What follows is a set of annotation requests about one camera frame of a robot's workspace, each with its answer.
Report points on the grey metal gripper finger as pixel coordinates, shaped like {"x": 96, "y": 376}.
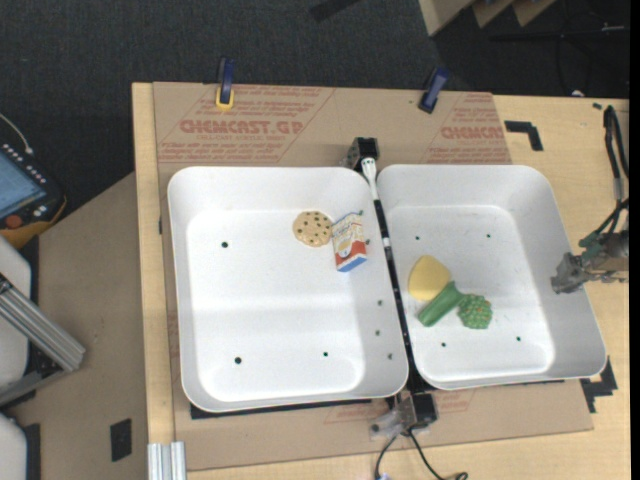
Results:
{"x": 562, "y": 280}
{"x": 572, "y": 261}

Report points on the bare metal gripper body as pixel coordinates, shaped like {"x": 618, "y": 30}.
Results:
{"x": 612, "y": 264}

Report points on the white plastic tray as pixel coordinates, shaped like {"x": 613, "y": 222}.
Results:
{"x": 270, "y": 308}
{"x": 505, "y": 278}

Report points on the green toy grapes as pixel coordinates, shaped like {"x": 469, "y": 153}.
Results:
{"x": 475, "y": 311}

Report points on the green toy stalk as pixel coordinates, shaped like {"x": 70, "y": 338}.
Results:
{"x": 437, "y": 305}

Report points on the pale yellow toy wedge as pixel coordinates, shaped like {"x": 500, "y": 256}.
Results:
{"x": 426, "y": 278}

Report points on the thin black and white rod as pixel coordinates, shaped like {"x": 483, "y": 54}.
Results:
{"x": 384, "y": 228}

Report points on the small white blue red carton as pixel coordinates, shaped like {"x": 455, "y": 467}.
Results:
{"x": 350, "y": 248}

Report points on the tan chocolate chip biscuit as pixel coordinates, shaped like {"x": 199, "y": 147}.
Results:
{"x": 312, "y": 229}

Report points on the brown cardboard board red print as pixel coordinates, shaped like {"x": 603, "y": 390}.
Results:
{"x": 300, "y": 118}

